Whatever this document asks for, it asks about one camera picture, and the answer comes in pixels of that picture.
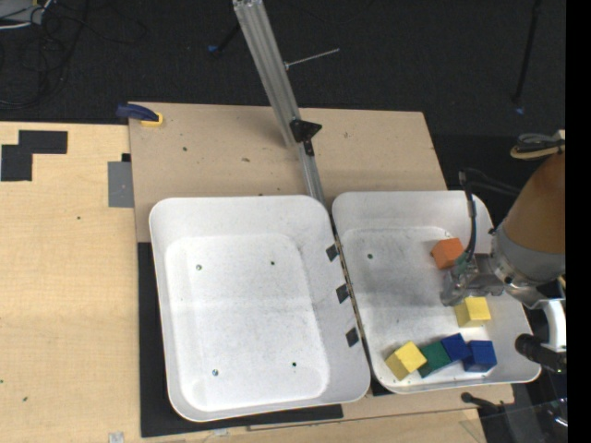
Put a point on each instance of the blue cube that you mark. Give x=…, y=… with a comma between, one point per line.
x=456, y=346
x=481, y=354

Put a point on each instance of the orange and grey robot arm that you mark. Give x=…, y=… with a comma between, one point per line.
x=538, y=215

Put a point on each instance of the black cylinder on white bracket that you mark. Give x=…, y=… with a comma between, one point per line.
x=538, y=351

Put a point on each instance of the yellow cube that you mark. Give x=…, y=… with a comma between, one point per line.
x=406, y=359
x=473, y=311

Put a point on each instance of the white plastic tray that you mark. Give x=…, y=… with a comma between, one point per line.
x=249, y=312
x=401, y=293

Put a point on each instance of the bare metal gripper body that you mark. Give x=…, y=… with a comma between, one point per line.
x=489, y=279

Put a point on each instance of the orange cube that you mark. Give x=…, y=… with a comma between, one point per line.
x=447, y=253

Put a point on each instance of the green cube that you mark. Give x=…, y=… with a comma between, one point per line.
x=436, y=357

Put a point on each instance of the pale wood board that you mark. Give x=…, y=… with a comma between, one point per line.
x=221, y=155

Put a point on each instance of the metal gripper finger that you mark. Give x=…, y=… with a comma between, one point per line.
x=450, y=295

